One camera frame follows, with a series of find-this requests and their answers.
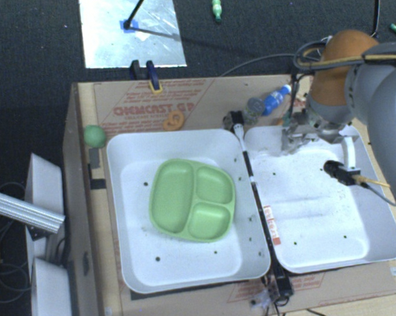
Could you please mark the orange pretzel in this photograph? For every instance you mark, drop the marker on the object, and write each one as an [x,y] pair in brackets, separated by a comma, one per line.
[168,125]

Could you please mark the blue plastic bottle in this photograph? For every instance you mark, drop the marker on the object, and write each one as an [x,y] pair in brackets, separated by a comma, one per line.
[273,100]

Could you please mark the thin black and white rod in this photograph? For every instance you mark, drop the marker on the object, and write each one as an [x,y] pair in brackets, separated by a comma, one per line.
[257,200]

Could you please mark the brown cardboard board red print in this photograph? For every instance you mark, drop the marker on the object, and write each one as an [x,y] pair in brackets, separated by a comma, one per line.
[213,94]

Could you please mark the white plastic tray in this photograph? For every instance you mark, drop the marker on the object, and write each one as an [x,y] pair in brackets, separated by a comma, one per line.
[326,232]
[141,260]

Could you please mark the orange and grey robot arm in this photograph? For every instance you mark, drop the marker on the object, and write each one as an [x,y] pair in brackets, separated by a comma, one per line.
[378,105]

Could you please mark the green ball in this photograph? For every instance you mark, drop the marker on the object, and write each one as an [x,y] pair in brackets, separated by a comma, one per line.
[94,136]

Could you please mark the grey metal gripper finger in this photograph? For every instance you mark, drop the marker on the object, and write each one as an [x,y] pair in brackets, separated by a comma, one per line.
[297,144]
[285,143]

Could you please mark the clear jar with grey lid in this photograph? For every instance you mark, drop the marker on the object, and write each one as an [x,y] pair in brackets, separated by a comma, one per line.
[253,109]

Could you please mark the green divided plate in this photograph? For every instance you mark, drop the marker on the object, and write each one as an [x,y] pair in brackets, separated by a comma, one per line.
[173,196]

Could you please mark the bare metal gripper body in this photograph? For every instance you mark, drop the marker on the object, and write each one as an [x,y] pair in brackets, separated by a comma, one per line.
[310,129]

